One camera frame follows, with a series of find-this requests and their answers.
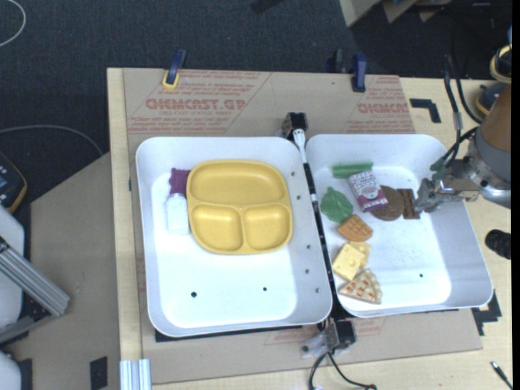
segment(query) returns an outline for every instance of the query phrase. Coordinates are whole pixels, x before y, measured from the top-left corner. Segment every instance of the purple and white package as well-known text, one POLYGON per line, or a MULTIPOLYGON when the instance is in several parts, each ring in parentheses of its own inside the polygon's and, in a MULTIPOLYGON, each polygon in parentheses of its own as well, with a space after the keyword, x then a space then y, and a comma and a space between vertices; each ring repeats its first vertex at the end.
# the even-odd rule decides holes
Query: purple and white package
POLYGON ((388 205, 388 199, 379 186, 372 171, 363 171, 348 178, 357 203, 363 212, 377 210, 388 205))

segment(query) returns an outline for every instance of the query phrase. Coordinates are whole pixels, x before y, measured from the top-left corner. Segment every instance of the yellow plate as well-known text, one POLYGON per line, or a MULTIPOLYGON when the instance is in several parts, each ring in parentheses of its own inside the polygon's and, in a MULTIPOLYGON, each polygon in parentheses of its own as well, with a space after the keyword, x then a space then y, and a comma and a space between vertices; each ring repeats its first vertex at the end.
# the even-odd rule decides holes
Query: yellow plate
POLYGON ((189 172, 186 197, 192 234, 214 253, 266 253, 284 247, 293 234, 285 179, 267 163, 200 163, 189 172))

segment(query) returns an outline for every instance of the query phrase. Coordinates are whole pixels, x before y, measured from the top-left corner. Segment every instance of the blue clamp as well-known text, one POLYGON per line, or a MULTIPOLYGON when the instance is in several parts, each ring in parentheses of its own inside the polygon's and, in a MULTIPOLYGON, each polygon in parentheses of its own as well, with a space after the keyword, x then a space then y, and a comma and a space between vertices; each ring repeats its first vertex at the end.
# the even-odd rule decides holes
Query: blue clamp
POLYGON ((164 74, 164 78, 162 78, 162 87, 168 91, 173 91, 177 82, 179 82, 179 74, 177 73, 180 68, 184 67, 184 63, 186 62, 186 50, 177 48, 175 50, 175 54, 173 55, 173 61, 171 61, 171 66, 169 71, 166 71, 164 74))
POLYGON ((365 88, 365 73, 366 73, 366 58, 361 52, 357 52, 352 58, 352 90, 355 93, 364 93, 365 88))

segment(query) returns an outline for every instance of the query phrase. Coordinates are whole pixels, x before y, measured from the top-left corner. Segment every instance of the white cable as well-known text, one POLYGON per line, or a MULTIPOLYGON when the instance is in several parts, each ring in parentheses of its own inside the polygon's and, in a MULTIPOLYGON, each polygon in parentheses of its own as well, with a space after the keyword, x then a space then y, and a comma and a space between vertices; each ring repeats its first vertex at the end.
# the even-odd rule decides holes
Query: white cable
POLYGON ((22 25, 19 27, 18 32, 16 32, 12 37, 7 39, 6 41, 0 42, 0 48, 4 45, 7 45, 10 42, 13 42, 25 29, 25 23, 27 21, 27 16, 25 15, 25 10, 21 4, 19 4, 18 2, 15 2, 14 0, 5 0, 5 1, 9 2, 9 3, 13 3, 16 7, 18 7, 20 9, 20 11, 22 12, 22 16, 24 17, 24 20, 22 21, 22 25))

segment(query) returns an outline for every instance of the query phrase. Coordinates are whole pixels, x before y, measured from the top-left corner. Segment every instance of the green vegetable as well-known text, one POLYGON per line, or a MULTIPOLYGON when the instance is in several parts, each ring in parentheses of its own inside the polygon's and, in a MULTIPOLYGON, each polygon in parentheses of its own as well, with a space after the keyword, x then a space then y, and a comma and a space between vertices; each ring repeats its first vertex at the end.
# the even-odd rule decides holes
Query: green vegetable
POLYGON ((329 187, 323 195, 321 211, 333 222, 343 223, 353 213, 353 207, 347 197, 329 187))
POLYGON ((373 165, 373 162, 354 163, 352 165, 336 165, 332 167, 332 176, 337 179, 347 179, 351 175, 370 171, 373 165))

